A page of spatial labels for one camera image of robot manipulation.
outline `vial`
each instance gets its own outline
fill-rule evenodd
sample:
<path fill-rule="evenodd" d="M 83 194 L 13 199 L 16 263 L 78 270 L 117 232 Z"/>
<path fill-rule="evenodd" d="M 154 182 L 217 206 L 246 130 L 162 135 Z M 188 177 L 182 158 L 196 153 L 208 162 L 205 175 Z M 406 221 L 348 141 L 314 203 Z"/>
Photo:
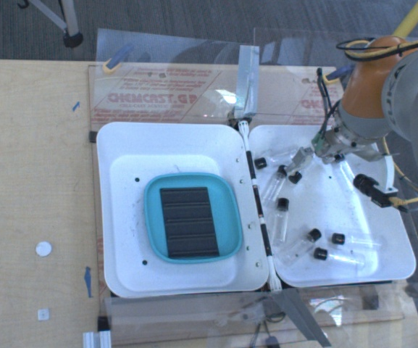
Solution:
<path fill-rule="evenodd" d="M 289 200 L 280 197 L 276 204 L 275 216 L 273 218 L 273 242 L 281 244 L 286 241 L 289 218 Z"/>
<path fill-rule="evenodd" d="M 275 204 L 281 188 L 286 181 L 286 166 L 280 165 L 275 174 L 272 175 L 269 182 L 265 186 L 264 193 L 262 195 L 262 204 L 266 206 L 272 206 Z"/>
<path fill-rule="evenodd" d="M 325 260 L 339 266 L 346 266 L 361 270 L 365 266 L 365 257 L 358 252 L 350 251 L 344 252 L 342 250 L 326 250 L 317 247 L 314 250 L 313 258 L 318 260 Z"/>
<path fill-rule="evenodd" d="M 373 236 L 371 233 L 364 232 L 350 232 L 333 233 L 331 242 L 334 245 L 351 245 L 352 247 L 368 247 L 378 249 L 383 245 L 383 240 L 378 236 Z"/>
<path fill-rule="evenodd" d="M 305 236 L 300 238 L 293 246 L 287 248 L 283 246 L 283 251 L 280 253 L 280 257 L 285 265 L 290 266 L 295 263 L 299 258 L 305 254 L 310 253 L 315 248 L 315 242 L 317 242 L 322 236 L 319 229 L 314 228 Z"/>

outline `black cable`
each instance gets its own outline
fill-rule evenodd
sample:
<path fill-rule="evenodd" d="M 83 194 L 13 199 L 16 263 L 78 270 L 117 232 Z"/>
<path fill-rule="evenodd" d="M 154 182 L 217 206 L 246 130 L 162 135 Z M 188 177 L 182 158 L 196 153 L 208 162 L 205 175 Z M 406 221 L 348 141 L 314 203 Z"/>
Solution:
<path fill-rule="evenodd" d="M 397 46 L 365 46 L 364 48 L 355 48 L 355 47 L 347 46 L 347 44 L 352 43 L 354 41 L 355 42 L 357 42 L 357 41 L 368 41 L 368 42 L 370 42 L 372 40 L 374 40 L 374 38 L 360 38 L 360 39 L 347 40 L 347 41 L 343 41 L 341 43 L 338 43 L 336 45 L 336 48 L 339 49 L 339 50 L 344 50 L 346 57 L 355 61 L 355 62 L 375 61 L 377 59 L 382 59 L 382 58 L 393 56 L 394 54 L 402 55 L 402 53 L 404 53 L 405 51 L 418 48 L 418 41 L 416 41 L 414 43 L 403 43 L 403 44 L 399 44 Z M 368 51 L 370 49 L 371 50 L 374 50 L 374 49 L 385 50 L 385 49 L 390 49 L 390 48 L 392 48 L 392 50 L 388 50 L 388 51 L 385 51 L 382 54 L 376 54 L 376 55 L 372 55 L 372 56 L 368 56 L 368 57 L 355 57 L 355 56 L 349 54 L 350 51 Z"/>
<path fill-rule="evenodd" d="M 264 320 L 264 327 L 265 327 L 265 331 L 267 332 L 268 336 L 271 336 L 271 334 L 269 333 L 269 330 L 268 330 L 267 322 L 265 320 Z"/>
<path fill-rule="evenodd" d="M 325 137 L 325 133 L 326 133 L 326 129 L 327 129 L 327 123 L 330 120 L 331 116 L 334 115 L 334 112 L 336 111 L 336 108 L 338 108 L 338 105 L 339 105 L 339 101 L 334 103 L 334 105 L 331 107 L 329 112 L 326 114 L 325 120 L 323 121 L 323 124 L 322 124 L 321 128 L 319 129 L 319 133 L 321 134 L 321 136 L 323 138 Z"/>
<path fill-rule="evenodd" d="M 274 313 L 272 315 L 265 316 L 265 320 L 270 322 L 270 323 L 279 323 L 282 320 L 284 320 L 285 317 L 286 317 L 285 312 L 278 312 L 278 313 Z"/>
<path fill-rule="evenodd" d="M 320 94 L 322 95 L 323 104 L 325 108 L 325 116 L 326 116 L 327 111 L 329 110 L 329 108 L 331 108 L 331 99 L 330 99 L 330 94 L 327 91 L 325 81 L 323 80 L 323 71 L 321 67 L 317 69 L 317 75 L 318 75 L 318 79 L 317 79 L 318 89 L 319 89 Z"/>
<path fill-rule="evenodd" d="M 251 338 L 251 342 L 249 344 L 249 348 L 255 348 L 255 343 L 257 341 L 257 338 L 259 337 L 260 326 L 262 326 L 261 323 L 257 324 L 257 327 L 255 328 L 254 335 Z"/>

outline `black wire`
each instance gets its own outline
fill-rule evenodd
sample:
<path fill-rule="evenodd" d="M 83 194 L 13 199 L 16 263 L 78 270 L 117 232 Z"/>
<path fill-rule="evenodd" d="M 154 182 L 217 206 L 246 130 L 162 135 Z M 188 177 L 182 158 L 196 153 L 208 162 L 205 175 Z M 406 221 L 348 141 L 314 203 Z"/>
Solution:
<path fill-rule="evenodd" d="M 261 323 L 257 324 L 257 327 L 255 328 L 254 335 L 251 338 L 251 342 L 249 344 L 249 348 L 255 348 L 255 343 L 257 341 L 257 337 L 259 336 L 259 332 L 260 332 L 260 326 L 262 326 Z"/>
<path fill-rule="evenodd" d="M 388 49 L 388 48 L 390 48 L 390 46 L 367 46 L 367 47 L 364 47 L 364 48 L 352 48 L 352 47 L 346 46 L 346 44 L 351 43 L 352 41 L 358 41 L 358 40 L 371 41 L 373 39 L 369 40 L 369 38 L 362 38 L 362 39 L 354 39 L 354 40 L 343 41 L 342 43 L 337 44 L 336 45 L 336 48 L 339 49 L 339 50 L 346 51 L 344 53 L 346 55 L 346 57 L 349 58 L 349 59 L 351 59 L 351 60 L 353 60 L 353 61 L 355 61 L 355 62 L 370 62 L 370 61 L 375 61 L 377 59 L 382 59 L 382 58 L 390 57 L 390 56 L 392 56 L 394 54 L 402 55 L 402 53 L 404 51 L 408 51 L 408 50 L 412 50 L 412 49 L 418 48 L 418 43 L 407 44 L 403 48 L 401 48 L 399 45 L 397 45 L 397 46 L 394 47 L 393 50 L 390 50 L 387 53 L 375 55 L 373 57 L 358 58 L 358 57 L 351 56 L 350 54 L 347 53 L 347 51 L 365 51 L 365 50 L 369 50 L 369 49 Z"/>
<path fill-rule="evenodd" d="M 285 317 L 286 317 L 285 312 L 278 312 L 278 313 L 274 313 L 273 315 L 265 316 L 265 320 L 271 323 L 279 323 L 282 320 L 284 320 Z"/>
<path fill-rule="evenodd" d="M 264 327 L 265 327 L 265 331 L 267 332 L 268 336 L 271 336 L 271 334 L 269 333 L 269 330 L 268 330 L 267 322 L 265 320 L 264 320 Z"/>
<path fill-rule="evenodd" d="M 323 124 L 321 126 L 321 128 L 319 129 L 319 133 L 321 134 L 321 136 L 324 138 L 325 137 L 325 133 L 326 133 L 326 129 L 327 129 L 327 123 L 329 121 L 329 119 L 331 118 L 331 116 L 333 116 L 339 101 L 337 101 L 336 103 L 334 103 L 334 105 L 331 105 L 331 99 L 330 99 L 330 95 L 327 91 L 327 87 L 325 82 L 323 81 L 323 74 L 322 74 L 322 69 L 318 68 L 317 69 L 317 75 L 318 75 L 318 79 L 317 79 L 317 83 L 318 83 L 318 89 L 319 92 L 322 96 L 323 99 L 323 108 L 325 109 L 325 119 L 323 120 Z"/>

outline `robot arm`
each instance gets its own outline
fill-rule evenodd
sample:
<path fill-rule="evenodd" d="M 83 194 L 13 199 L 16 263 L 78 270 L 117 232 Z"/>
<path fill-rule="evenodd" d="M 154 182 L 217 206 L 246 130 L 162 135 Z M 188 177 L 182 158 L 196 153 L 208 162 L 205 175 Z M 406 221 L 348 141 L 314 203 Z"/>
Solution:
<path fill-rule="evenodd" d="M 348 153 L 377 161 L 384 154 L 372 145 L 395 131 L 411 142 L 418 165 L 418 43 L 386 36 L 364 50 L 333 109 L 333 126 L 325 120 L 312 141 L 315 154 L 325 163 Z"/>

